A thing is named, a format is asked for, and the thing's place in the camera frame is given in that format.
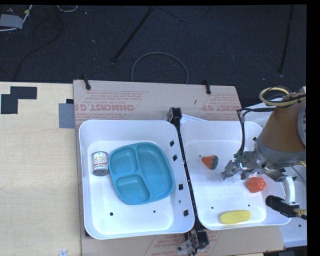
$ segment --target blue plate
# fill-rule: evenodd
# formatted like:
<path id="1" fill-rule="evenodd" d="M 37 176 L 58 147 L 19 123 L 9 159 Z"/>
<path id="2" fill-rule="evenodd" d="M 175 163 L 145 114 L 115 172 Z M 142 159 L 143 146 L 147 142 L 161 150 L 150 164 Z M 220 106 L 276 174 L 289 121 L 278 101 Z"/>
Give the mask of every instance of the blue plate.
<path id="1" fill-rule="evenodd" d="M 169 196 L 175 180 L 162 149 L 142 142 L 119 147 L 109 155 L 115 190 L 127 204 L 141 205 Z"/>

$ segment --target black floor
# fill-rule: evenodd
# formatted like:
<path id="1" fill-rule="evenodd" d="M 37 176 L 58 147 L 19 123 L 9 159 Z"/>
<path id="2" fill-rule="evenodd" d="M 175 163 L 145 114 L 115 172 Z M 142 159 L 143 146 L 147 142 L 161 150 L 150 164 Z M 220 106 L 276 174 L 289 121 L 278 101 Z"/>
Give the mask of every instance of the black floor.
<path id="1" fill-rule="evenodd" d="M 1 4 L 0 13 L 23 18 L 29 7 Z M 306 4 L 157 6 L 120 51 L 150 9 L 33 5 L 23 29 L 0 27 L 0 81 L 207 80 L 235 86 L 243 107 L 265 88 L 306 86 Z"/>

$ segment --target cardboard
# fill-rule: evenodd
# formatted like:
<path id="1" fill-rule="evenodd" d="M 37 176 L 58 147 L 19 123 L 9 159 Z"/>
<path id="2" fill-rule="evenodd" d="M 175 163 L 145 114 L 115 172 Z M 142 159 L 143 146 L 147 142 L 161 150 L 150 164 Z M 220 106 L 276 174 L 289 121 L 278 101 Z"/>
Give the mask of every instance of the cardboard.
<path id="1" fill-rule="evenodd" d="M 170 108 L 181 108 L 183 114 L 208 121 L 237 121 L 241 108 L 233 86 L 211 85 L 211 94 L 204 85 L 163 84 L 119 81 L 73 81 L 75 130 L 80 201 L 82 255 L 89 256 L 158 256 L 181 255 L 177 246 L 184 234 L 138 236 L 96 240 L 86 236 L 83 216 L 82 175 L 79 151 L 79 127 L 90 119 L 163 120 Z M 197 256 L 227 256 L 285 249 L 278 226 L 206 230 L 209 245 Z"/>

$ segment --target wooden table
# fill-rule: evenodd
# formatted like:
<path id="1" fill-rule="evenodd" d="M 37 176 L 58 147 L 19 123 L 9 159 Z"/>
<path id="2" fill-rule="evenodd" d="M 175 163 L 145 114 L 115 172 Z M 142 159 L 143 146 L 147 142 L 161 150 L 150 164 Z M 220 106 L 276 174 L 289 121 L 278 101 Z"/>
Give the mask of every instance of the wooden table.
<path id="1" fill-rule="evenodd" d="M 0 114 L 0 255 L 79 256 L 76 132 L 59 126 L 73 84 L 0 82 L 0 94 L 12 86 L 37 87 L 37 97 L 19 99 L 17 114 Z"/>

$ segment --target yellow corn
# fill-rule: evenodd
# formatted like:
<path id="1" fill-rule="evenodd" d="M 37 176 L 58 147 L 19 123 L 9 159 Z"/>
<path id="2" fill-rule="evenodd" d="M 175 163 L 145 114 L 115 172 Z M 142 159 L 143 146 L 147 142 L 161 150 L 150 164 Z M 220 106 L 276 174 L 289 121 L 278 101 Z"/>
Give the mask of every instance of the yellow corn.
<path id="1" fill-rule="evenodd" d="M 249 210 L 231 210 L 220 215 L 220 221 L 223 224 L 236 224 L 245 222 L 251 218 Z"/>

